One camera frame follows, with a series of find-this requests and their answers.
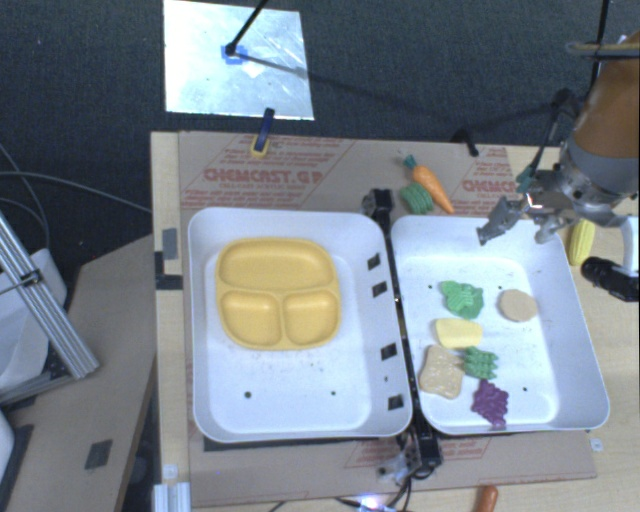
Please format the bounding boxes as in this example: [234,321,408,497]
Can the orange carrot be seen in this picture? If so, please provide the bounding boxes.
[402,154,457,216]

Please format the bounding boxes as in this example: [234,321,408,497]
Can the purple grapes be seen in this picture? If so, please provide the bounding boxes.
[470,378,511,432]

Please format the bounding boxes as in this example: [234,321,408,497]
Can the yellow cheese wedge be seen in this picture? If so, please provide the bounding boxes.
[433,317,485,350]

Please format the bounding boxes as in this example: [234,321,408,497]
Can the orange sausage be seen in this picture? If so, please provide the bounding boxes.
[474,484,500,512]

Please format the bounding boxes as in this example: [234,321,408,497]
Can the green broccoli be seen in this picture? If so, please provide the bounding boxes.
[439,279,486,321]

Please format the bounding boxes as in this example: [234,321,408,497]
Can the green ribbed toy vegetable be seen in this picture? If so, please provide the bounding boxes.
[462,346,500,382]
[398,181,436,216]

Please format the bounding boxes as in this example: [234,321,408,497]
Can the yellow divided plate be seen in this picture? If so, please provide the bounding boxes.
[214,237,343,352]

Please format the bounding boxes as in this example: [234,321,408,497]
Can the thin black rod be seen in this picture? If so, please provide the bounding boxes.
[377,212,432,451]

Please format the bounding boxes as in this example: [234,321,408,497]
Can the beige bread slice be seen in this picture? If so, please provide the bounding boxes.
[417,344,466,401]

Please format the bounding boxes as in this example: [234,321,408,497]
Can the tan round biscuit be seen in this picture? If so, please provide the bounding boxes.
[495,288,540,324]

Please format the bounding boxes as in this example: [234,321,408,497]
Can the yellow corn cob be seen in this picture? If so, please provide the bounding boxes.
[566,218,598,267]

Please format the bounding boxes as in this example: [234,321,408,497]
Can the black block with wires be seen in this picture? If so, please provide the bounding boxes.
[361,187,397,222]
[413,424,445,470]

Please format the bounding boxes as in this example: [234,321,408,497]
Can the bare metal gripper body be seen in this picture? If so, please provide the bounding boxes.
[522,172,627,229]

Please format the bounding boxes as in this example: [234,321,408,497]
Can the white plastic tray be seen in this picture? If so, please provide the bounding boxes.
[187,206,415,445]
[389,214,612,436]

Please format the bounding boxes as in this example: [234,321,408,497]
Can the black cylinder on white bracket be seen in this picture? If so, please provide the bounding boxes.
[580,215,640,303]

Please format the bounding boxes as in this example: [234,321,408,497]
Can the brown cardboard board red print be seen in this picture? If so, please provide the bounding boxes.
[149,130,599,507]

